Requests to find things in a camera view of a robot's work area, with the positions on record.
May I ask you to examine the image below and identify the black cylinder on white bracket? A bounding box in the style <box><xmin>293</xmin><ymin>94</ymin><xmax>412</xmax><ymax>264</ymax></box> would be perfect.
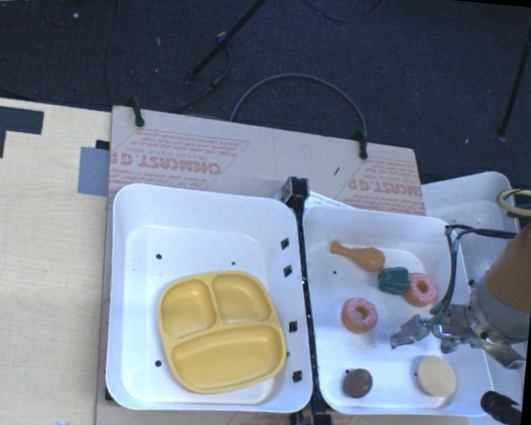
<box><xmin>473</xmin><ymin>340</ymin><xmax>530</xmax><ymax>425</ymax></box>

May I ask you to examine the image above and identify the green toy bell pepper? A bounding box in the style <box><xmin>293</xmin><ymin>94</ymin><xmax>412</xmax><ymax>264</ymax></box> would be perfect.
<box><xmin>375</xmin><ymin>264</ymin><xmax>414</xmax><ymax>297</ymax></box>

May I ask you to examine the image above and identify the thin black and white rod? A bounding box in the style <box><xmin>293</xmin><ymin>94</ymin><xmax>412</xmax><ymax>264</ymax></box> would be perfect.
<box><xmin>267</xmin><ymin>193</ymin><xmax>351</xmax><ymax>418</ymax></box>

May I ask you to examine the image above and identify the cream round toy biscuit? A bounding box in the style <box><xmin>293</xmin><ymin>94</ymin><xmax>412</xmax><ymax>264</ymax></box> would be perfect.
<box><xmin>413</xmin><ymin>353</ymin><xmax>461</xmax><ymax>400</ymax></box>

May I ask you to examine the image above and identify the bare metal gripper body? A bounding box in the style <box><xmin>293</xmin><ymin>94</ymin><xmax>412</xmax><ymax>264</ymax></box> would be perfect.
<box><xmin>428</xmin><ymin>290</ymin><xmax>494</xmax><ymax>350</ymax></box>

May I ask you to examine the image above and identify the yellow divided plate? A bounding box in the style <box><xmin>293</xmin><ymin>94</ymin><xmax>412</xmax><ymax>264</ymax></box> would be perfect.
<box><xmin>148</xmin><ymin>262</ymin><xmax>297</xmax><ymax>404</ymax></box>

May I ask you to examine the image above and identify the brown cardboard board, red print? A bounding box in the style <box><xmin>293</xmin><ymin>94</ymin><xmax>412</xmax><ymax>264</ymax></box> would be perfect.
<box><xmin>78</xmin><ymin>104</ymin><xmax>510</xmax><ymax>425</ymax></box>

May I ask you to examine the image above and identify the pink frosted toy doughnut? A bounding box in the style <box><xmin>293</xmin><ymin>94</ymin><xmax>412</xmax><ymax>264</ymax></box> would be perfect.
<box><xmin>338</xmin><ymin>295</ymin><xmax>382</xmax><ymax>338</ymax></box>
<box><xmin>400</xmin><ymin>270</ymin><xmax>441</xmax><ymax>311</ymax></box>

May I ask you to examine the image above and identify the brown round toy biscuit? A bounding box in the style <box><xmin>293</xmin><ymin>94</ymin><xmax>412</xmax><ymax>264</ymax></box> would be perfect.
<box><xmin>341</xmin><ymin>365</ymin><xmax>375</xmax><ymax>401</ymax></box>

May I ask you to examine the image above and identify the orange toy chicken drumstick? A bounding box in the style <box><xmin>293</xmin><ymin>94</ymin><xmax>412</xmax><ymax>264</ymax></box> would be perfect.
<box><xmin>326</xmin><ymin>239</ymin><xmax>388</xmax><ymax>274</ymax></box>

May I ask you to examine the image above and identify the white printed paper slip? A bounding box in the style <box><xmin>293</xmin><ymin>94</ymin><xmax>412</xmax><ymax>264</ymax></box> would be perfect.
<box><xmin>304</xmin><ymin>190</ymin><xmax>358</xmax><ymax>214</ymax></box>

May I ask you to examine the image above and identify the white plastic tray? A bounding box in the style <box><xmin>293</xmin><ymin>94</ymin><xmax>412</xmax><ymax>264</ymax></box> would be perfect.
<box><xmin>281</xmin><ymin>203</ymin><xmax>513</xmax><ymax>425</ymax></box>
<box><xmin>91</xmin><ymin>180</ymin><xmax>334</xmax><ymax>425</ymax></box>

